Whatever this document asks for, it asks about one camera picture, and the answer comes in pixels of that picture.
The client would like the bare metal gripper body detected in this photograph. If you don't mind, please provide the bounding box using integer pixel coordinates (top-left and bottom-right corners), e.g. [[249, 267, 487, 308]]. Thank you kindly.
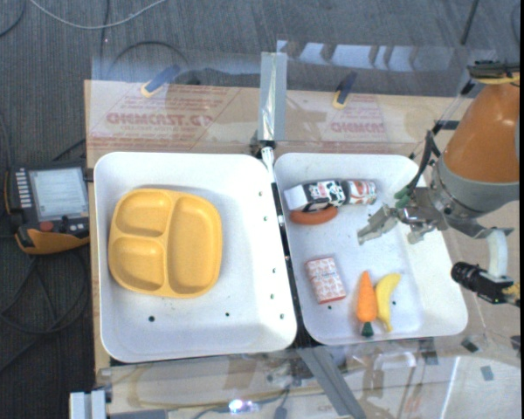
[[394, 186, 486, 231]]

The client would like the orange and white can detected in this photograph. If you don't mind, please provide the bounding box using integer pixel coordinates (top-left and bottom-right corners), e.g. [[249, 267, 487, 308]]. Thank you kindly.
[[341, 179, 378, 206]]

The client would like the white plastic tray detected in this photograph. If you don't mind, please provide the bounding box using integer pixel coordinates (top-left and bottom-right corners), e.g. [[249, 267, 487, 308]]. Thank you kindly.
[[92, 150, 299, 364], [272, 151, 470, 347]]

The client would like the white cow print carton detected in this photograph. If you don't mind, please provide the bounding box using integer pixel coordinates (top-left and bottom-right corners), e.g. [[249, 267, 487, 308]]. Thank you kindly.
[[282, 179, 348, 212]]

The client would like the orange sausage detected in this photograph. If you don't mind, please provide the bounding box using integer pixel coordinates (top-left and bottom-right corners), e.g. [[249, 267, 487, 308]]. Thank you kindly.
[[288, 206, 339, 226]]

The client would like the yellow banana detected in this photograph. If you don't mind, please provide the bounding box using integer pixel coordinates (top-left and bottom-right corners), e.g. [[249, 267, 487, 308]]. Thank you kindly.
[[374, 271, 403, 333]]

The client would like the orange patterned packet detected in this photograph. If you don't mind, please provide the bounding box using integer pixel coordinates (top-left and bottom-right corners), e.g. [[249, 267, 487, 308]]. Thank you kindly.
[[304, 257, 348, 306]]

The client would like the orange carrot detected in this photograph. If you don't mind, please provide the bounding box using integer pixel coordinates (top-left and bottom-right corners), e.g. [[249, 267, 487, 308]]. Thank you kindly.
[[355, 270, 379, 338]]

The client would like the yellow divided plate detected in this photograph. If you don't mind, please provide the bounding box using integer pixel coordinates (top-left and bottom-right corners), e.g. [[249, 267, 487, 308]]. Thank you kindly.
[[107, 188, 224, 299]]

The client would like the brown cardboard board red print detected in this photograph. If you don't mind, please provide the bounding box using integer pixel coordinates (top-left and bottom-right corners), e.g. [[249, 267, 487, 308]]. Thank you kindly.
[[83, 79, 521, 415]]

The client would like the black cylinder on white bracket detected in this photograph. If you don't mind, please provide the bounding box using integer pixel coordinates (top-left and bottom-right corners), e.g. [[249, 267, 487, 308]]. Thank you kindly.
[[450, 228, 517, 306]]

